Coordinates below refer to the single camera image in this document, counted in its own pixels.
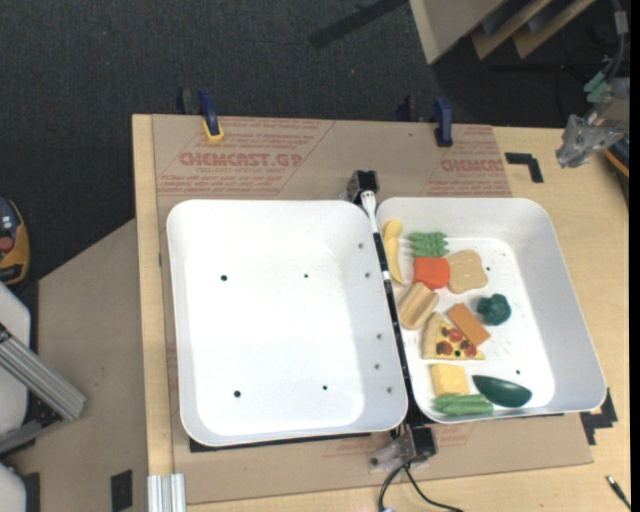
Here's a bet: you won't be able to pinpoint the orange rectangular block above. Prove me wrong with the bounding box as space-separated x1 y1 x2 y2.
445 302 493 348

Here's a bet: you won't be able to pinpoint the brown cardboard board red print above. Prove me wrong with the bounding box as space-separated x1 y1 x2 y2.
151 113 596 506

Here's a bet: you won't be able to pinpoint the tan hot dog bun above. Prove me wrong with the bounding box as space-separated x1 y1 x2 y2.
396 281 441 332

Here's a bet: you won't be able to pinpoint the tan bread slice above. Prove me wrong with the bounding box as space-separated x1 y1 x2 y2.
444 249 490 296

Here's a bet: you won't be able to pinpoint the white plastic tray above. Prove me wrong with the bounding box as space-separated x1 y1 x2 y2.
165 198 410 448
374 196 608 425

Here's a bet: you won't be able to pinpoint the yellow cheese block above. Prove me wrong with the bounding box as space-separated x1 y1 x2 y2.
429 362 472 399

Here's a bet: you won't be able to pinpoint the yellow banana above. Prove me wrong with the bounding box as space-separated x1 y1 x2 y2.
380 218 409 288

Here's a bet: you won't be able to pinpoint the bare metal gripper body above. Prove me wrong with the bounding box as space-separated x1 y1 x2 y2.
592 75 630 127

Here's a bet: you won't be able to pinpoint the orange carrot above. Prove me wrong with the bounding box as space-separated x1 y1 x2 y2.
411 255 452 292

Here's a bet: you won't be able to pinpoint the dark green wedge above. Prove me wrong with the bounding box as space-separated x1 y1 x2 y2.
471 374 534 409

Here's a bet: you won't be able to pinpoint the green pea pods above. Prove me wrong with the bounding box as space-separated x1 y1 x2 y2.
433 392 496 418
407 230 450 259

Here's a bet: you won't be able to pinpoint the dark green broccoli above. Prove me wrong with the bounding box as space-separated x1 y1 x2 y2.
475 293 513 328

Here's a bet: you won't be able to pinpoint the thin black and white rod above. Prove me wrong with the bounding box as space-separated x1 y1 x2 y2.
360 190 417 427

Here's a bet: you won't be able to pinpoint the pizza slice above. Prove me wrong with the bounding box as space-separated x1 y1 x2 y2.
420 311 487 362

